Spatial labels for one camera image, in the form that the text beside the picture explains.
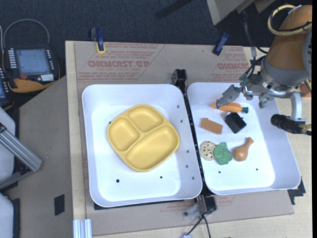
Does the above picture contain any brown cardboard board red print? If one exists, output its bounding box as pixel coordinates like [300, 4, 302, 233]
[74, 41, 296, 229]

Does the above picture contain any black box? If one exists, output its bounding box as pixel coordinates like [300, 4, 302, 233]
[224, 112, 247, 134]

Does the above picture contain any green lettuce leaf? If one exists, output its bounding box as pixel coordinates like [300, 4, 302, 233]
[213, 142, 233, 166]

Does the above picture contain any thin black rod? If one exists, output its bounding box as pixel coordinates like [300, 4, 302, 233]
[178, 83, 210, 197]

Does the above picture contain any yellow divided plate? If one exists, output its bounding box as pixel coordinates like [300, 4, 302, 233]
[106, 104, 181, 173]

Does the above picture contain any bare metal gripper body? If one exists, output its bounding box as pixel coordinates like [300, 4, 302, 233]
[241, 73, 296, 101]

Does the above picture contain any white plastic tray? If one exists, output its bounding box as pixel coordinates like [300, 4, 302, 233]
[186, 82, 302, 196]
[81, 83, 204, 208]

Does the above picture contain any brown chicken drumstick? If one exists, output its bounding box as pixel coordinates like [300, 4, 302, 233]
[233, 137, 255, 162]

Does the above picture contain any orange-brown bread slice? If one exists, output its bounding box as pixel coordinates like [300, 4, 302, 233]
[200, 118, 224, 135]

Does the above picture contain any black cylinder on white bracket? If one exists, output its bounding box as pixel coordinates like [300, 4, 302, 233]
[270, 91, 312, 136]

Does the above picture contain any black block with wires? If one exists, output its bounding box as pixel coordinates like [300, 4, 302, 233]
[170, 68, 187, 86]
[183, 196, 218, 220]

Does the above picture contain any orange carrot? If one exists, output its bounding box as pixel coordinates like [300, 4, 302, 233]
[211, 102, 249, 114]

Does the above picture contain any beige chocolate chip biscuit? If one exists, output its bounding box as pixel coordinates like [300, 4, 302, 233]
[199, 141, 217, 162]

